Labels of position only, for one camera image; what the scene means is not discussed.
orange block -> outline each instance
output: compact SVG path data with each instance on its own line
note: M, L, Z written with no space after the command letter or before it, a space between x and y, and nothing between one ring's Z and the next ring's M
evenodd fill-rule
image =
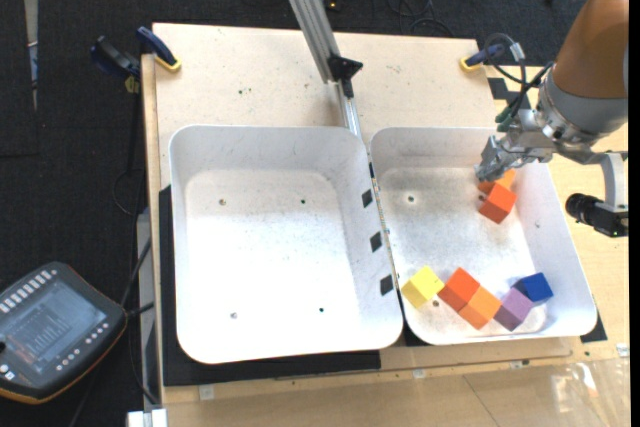
M486 288L480 286L458 314L476 329L487 324L502 306L502 302Z
M438 292L438 297L459 311L476 293L480 283L462 267L458 267Z
M478 189L480 189L485 194L489 194L491 192L491 189L496 183L499 183L500 185L502 185L503 187L506 187L507 189L511 189L511 185L513 184L513 179L515 177L516 177L516 170L513 168L507 169L504 172L504 175L502 175L502 178L498 178L493 182L480 182L478 184Z
M496 183L480 206L479 212L493 222L500 224L511 213L517 199L518 196L515 193Z

black bracket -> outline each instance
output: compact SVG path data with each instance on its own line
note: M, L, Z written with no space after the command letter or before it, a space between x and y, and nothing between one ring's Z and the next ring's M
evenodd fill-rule
M344 96L353 98L351 79L362 69L362 63L337 55L329 57L327 62L329 63L329 69L331 70L333 79L339 80L342 83Z

purple block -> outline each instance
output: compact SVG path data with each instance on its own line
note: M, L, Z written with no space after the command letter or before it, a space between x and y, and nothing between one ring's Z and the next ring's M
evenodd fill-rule
M513 331L524 322L532 307L531 299L517 288L511 288L502 298L502 306L493 318L509 331Z

white tray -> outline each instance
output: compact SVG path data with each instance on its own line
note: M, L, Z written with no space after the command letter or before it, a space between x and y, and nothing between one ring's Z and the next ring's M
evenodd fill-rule
M173 135L169 161L177 336L191 358L397 340L402 312L359 138L341 127L194 125Z
M520 277L543 272L554 293L513 332L491 320L476 330L437 296L421 308L403 300L411 330L433 345L577 336L597 320L580 260L545 164L519 169L514 210L482 216L473 165L494 132L484 128L387 128L371 158L401 287L428 265L444 282L463 267L499 299Z

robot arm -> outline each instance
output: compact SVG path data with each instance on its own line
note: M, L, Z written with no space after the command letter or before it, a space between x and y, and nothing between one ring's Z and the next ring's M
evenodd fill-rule
M592 146L628 119L629 0L587 0L557 59L541 80L535 110L503 114L498 131L475 166L481 181L500 178L509 168L539 161L554 153L580 164L599 164L606 197L574 194L567 212L578 221L611 236L626 236L623 162L627 152L596 153Z

